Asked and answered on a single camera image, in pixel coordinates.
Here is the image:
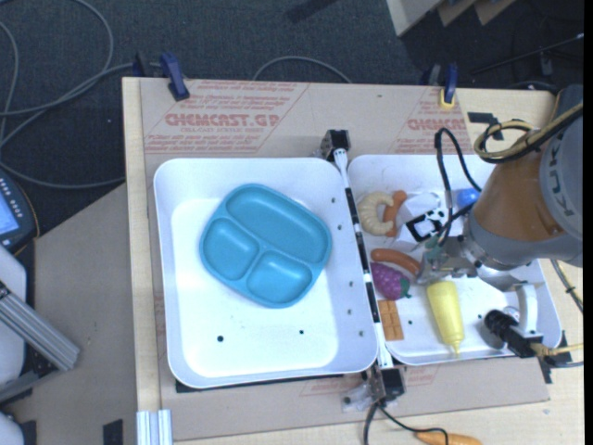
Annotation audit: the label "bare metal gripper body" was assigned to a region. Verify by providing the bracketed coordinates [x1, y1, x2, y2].
[415, 235, 480, 285]

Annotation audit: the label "white carton black print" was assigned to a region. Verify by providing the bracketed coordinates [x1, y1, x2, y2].
[396, 191, 454, 255]

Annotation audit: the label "yellow squeeze bottle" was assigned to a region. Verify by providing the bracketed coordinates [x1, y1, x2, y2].
[425, 279, 466, 357]

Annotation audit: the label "white plastic tray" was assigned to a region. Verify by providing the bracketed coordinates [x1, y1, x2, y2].
[152, 157, 380, 390]
[346, 153, 564, 367]

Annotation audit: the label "orange sausage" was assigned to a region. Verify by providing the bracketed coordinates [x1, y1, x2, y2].
[370, 247, 423, 276]
[382, 189, 410, 238]

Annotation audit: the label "blue round object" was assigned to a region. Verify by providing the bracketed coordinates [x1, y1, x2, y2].
[456, 186, 481, 209]

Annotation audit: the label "purple grapes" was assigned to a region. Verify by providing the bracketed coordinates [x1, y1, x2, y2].
[370, 261, 413, 302]

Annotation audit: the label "orange biscuit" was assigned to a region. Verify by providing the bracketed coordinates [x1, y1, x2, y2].
[376, 298, 406, 343]

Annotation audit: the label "beige croissant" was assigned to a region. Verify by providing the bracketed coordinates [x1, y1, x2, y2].
[356, 191, 396, 237]

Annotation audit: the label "thin black and white rod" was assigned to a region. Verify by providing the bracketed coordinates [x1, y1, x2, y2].
[333, 147, 394, 369]

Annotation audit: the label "orange carrot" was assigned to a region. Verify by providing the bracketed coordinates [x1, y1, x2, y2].
[415, 428, 484, 445]

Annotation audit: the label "blue divided plate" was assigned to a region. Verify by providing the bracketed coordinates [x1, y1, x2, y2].
[198, 183, 334, 310]

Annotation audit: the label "brown cardboard board red print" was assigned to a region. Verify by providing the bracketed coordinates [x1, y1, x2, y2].
[138, 77, 558, 442]

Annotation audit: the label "black cylinder on white bracket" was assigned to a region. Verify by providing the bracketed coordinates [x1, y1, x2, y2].
[483, 283, 546, 360]

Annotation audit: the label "black block with thin wires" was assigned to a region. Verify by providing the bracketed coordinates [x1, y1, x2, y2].
[321, 128, 351, 161]
[369, 366, 409, 406]

